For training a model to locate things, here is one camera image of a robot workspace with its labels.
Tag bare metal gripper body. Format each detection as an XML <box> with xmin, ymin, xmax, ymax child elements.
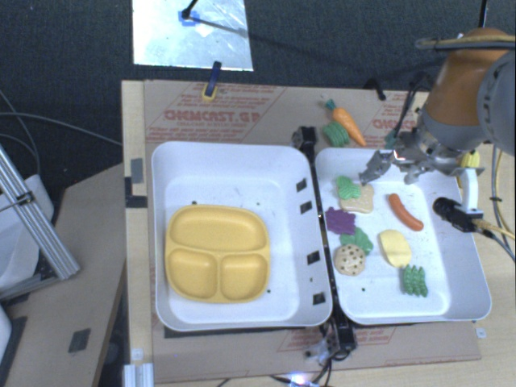
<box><xmin>392</xmin><ymin>130</ymin><xmax>463</xmax><ymax>174</ymax></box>

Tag green toy lettuce leaf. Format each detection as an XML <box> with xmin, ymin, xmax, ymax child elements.
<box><xmin>335</xmin><ymin>175</ymin><xmax>362</xmax><ymax>202</ymax></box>
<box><xmin>339</xmin><ymin>227</ymin><xmax>374</xmax><ymax>256</ymax></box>

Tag tan bread slice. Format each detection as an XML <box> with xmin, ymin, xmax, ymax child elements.
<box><xmin>338</xmin><ymin>183</ymin><xmax>376</xmax><ymax>214</ymax></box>

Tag orange sausage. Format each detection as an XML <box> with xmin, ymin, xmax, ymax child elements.
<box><xmin>387</xmin><ymin>193</ymin><xmax>426</xmax><ymax>232</ymax></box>

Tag yellow toy corn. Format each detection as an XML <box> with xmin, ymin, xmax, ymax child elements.
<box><xmin>460</xmin><ymin>150</ymin><xmax>482</xmax><ymax>169</ymax></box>

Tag orange carrot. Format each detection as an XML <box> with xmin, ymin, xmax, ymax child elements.
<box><xmin>323</xmin><ymin>98</ymin><xmax>368</xmax><ymax>148</ymax></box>

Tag green toy vegetable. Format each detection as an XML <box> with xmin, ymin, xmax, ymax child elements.
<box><xmin>322</xmin><ymin>120</ymin><xmax>351</xmax><ymax>148</ymax></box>

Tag purple grapes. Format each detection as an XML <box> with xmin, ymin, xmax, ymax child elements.
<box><xmin>324</xmin><ymin>206</ymin><xmax>358</xmax><ymax>235</ymax></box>

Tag pale yellow toy potato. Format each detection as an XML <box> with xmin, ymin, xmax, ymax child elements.
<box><xmin>377</xmin><ymin>228</ymin><xmax>413</xmax><ymax>269</ymax></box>

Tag thin black rod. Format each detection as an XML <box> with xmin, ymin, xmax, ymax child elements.
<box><xmin>306</xmin><ymin>146</ymin><xmax>344</xmax><ymax>327</ymax></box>

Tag tan biscuit with dark dots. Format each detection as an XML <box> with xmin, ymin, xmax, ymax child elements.
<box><xmin>333</xmin><ymin>243</ymin><xmax>367</xmax><ymax>277</ymax></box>

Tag green toy beans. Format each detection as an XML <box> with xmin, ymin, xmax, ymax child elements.
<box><xmin>401</xmin><ymin>264</ymin><xmax>429</xmax><ymax>298</ymax></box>

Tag white plastic tray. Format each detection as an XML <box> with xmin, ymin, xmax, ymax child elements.
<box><xmin>151</xmin><ymin>140</ymin><xmax>334</xmax><ymax>332</ymax></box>
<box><xmin>314</xmin><ymin>147</ymin><xmax>493</xmax><ymax>326</ymax></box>

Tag brown cardboard board red print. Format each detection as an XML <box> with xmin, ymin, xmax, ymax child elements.
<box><xmin>143</xmin><ymin>79</ymin><xmax>483</xmax><ymax>385</ymax></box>

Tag yellow divided plate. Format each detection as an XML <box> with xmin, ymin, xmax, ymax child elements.
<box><xmin>164</xmin><ymin>204</ymin><xmax>272</xmax><ymax>304</ymax></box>

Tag black cylinder on white bracket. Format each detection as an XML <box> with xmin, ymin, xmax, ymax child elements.
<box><xmin>432</xmin><ymin>166</ymin><xmax>485</xmax><ymax>234</ymax></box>

